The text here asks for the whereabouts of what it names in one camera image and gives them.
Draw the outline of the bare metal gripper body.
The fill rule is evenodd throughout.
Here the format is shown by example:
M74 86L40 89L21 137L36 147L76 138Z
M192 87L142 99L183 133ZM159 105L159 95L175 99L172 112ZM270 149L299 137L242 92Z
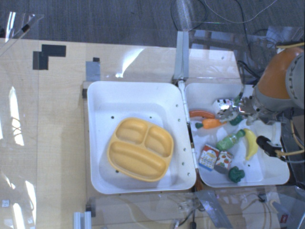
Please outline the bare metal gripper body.
M246 125L252 125L255 121L261 119L260 107L255 96L242 97L238 105L238 110L246 118Z

